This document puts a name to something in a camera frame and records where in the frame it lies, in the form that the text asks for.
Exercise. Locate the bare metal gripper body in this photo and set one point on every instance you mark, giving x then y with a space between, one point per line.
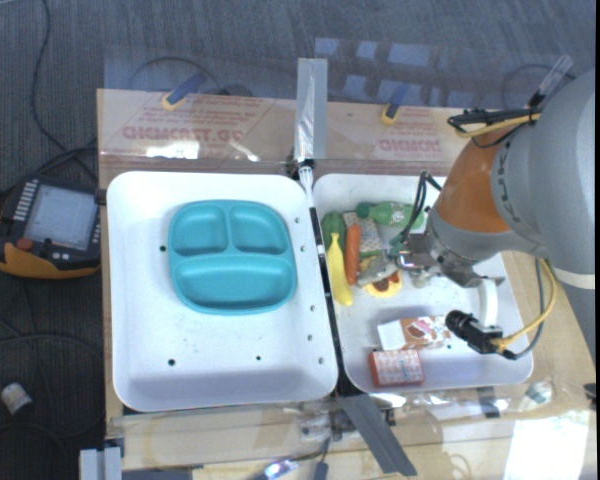
432 257

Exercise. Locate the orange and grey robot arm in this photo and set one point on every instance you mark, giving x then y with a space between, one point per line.
540 178

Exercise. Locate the yellow pizza slice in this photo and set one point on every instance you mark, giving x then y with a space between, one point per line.
384 287

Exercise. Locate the green plastic bottle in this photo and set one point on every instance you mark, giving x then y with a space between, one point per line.
385 214

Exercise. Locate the patterned pale packet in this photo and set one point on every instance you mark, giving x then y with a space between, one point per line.
371 235

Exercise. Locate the white and brown carton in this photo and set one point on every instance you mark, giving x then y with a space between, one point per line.
410 333

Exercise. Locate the orange carrot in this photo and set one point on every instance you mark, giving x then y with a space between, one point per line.
352 250

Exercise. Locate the yellow banana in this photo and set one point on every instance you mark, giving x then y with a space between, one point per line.
340 278

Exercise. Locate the dark green toy vegetable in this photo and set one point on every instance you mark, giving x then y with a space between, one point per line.
333 224

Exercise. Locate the thin black and white rod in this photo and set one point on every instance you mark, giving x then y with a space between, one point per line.
325 278

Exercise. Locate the white plastic tray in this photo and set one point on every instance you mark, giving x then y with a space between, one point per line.
460 368
215 358

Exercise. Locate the orange patterned carton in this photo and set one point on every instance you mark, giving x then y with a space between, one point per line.
396 368

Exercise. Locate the blue divided plate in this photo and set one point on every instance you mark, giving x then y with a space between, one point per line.
232 278

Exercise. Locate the brown cardboard board, red print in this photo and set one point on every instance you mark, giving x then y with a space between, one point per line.
215 128

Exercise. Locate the small grey can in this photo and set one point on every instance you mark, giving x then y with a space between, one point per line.
16 398

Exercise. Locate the black cylinder on white bracket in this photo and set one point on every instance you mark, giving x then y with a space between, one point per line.
472 329

